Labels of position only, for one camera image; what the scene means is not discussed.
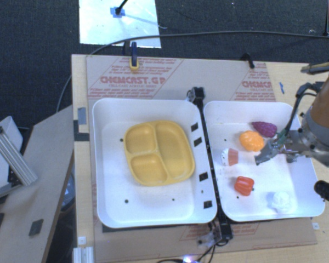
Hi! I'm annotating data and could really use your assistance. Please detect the black block with thin wires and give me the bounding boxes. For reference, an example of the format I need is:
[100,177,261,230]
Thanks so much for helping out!
[186,86,207,103]
[218,220,234,241]

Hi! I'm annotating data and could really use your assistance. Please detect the brown cardboard board red print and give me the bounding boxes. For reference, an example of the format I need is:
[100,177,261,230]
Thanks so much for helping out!
[86,55,318,255]

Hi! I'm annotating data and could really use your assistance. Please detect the thin black rod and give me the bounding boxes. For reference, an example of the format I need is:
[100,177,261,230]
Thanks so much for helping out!
[196,99,229,229]

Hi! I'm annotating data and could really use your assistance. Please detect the white crumpled lump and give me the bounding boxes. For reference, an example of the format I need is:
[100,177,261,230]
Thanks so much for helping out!
[268,191,293,214]

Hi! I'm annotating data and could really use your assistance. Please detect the purple toy grapes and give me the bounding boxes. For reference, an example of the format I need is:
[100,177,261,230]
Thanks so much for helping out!
[251,121,278,138]

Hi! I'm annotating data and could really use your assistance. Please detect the white plastic tray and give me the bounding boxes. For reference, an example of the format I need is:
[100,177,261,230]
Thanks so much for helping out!
[92,97,218,229]
[203,100,326,222]

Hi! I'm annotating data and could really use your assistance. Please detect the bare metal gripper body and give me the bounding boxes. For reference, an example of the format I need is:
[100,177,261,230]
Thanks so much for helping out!
[274,129,329,168]

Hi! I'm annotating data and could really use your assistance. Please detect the yellow divided plate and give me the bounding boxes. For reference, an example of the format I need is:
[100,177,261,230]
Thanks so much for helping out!
[123,119,196,187]

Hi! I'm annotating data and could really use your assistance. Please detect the orange toy pumpkin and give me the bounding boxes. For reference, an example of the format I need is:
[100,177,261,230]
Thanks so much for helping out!
[239,130,265,152]

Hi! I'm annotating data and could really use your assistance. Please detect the black cylinder on white bracket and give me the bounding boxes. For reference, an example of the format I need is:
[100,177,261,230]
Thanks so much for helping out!
[314,180,329,211]

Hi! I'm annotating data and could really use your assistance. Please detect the red-orange toy bell pepper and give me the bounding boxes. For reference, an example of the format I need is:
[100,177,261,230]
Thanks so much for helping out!
[234,175,256,197]

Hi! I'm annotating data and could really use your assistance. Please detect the pink and white toy cupcake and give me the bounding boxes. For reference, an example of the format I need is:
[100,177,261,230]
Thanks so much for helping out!
[220,147,240,167]

